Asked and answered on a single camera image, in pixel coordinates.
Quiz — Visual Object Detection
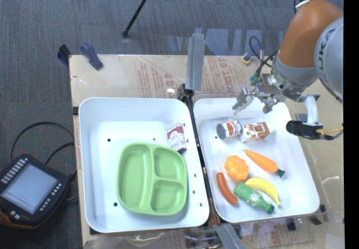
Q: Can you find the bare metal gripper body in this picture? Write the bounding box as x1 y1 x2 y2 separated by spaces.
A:
253 73 306 102

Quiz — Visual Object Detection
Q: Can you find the brown and white carton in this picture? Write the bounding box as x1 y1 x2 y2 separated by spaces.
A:
240 121 271 144

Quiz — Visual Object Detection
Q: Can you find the orange and white can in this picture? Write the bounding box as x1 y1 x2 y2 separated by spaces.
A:
216 119 243 140

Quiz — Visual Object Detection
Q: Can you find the orange carrot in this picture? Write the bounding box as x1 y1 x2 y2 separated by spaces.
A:
245 149 286 178

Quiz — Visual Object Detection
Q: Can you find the orange bell pepper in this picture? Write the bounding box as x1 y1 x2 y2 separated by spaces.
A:
224 155 250 182

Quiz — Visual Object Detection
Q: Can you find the red and white carton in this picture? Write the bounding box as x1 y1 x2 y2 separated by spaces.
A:
166 123 188 154

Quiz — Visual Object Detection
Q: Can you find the yellow banana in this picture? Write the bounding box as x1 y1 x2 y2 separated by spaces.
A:
244 177 282 207

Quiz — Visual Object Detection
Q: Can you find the white plastic tray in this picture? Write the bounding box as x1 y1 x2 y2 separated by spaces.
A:
192 97 321 224
78 96 210 234

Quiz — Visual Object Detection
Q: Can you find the orange sausage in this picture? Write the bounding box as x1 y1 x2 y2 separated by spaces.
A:
215 172 239 206

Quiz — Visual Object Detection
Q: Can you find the green bottle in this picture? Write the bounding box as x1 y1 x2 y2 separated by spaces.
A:
233 182 275 215

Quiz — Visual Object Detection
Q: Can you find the brown cardboard board red print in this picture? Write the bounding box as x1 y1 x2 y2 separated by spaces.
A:
68 54 344 249

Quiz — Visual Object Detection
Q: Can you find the green divided plate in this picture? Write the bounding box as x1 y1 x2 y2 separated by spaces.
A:
116 142 189 216

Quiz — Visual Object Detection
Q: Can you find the black cylinder on white bracket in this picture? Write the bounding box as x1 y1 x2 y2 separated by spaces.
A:
286 95 324 140

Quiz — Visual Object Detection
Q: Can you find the black block with thin wires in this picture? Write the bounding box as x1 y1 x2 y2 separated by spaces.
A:
177 83 195 100

